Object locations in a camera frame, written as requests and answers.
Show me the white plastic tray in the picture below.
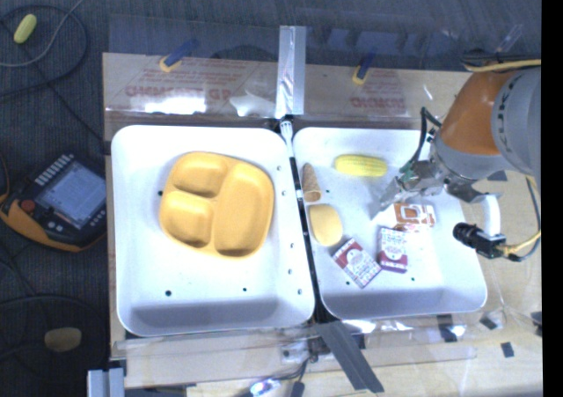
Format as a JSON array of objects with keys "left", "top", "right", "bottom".
[
  {"left": 109, "top": 123, "right": 317, "bottom": 339},
  {"left": 291, "top": 126, "right": 489, "bottom": 321}
]

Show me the red and white upright carton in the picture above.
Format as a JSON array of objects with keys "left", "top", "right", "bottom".
[{"left": 377, "top": 226, "right": 411, "bottom": 275}]

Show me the tan potato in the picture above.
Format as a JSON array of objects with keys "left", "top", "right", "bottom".
[{"left": 43, "top": 326, "right": 84, "bottom": 354}]

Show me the yellow corn cob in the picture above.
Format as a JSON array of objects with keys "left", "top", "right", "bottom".
[{"left": 333, "top": 153, "right": 390, "bottom": 179}]

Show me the yellow divided plate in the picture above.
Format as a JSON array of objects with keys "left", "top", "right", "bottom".
[{"left": 157, "top": 151, "right": 276, "bottom": 260}]

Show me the tan ice cream cone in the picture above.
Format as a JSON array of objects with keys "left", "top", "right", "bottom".
[{"left": 300, "top": 162, "right": 324, "bottom": 203}]

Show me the brown cardboard board red print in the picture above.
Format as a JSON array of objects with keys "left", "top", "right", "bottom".
[{"left": 101, "top": 51, "right": 489, "bottom": 387}]

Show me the orange and white carton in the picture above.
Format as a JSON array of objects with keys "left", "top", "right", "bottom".
[{"left": 391, "top": 202, "right": 437, "bottom": 232}]

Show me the black cylinder on white bracket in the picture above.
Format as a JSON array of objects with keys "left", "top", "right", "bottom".
[{"left": 452, "top": 192, "right": 508, "bottom": 261}]

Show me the red and white flat carton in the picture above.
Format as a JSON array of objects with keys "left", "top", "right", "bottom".
[{"left": 331, "top": 237, "right": 383, "bottom": 290}]

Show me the yellow green oval toy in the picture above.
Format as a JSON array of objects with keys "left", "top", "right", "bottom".
[{"left": 12, "top": 12, "right": 39, "bottom": 45}]

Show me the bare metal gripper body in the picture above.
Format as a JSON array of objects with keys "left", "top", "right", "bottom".
[{"left": 395, "top": 158, "right": 451, "bottom": 202}]

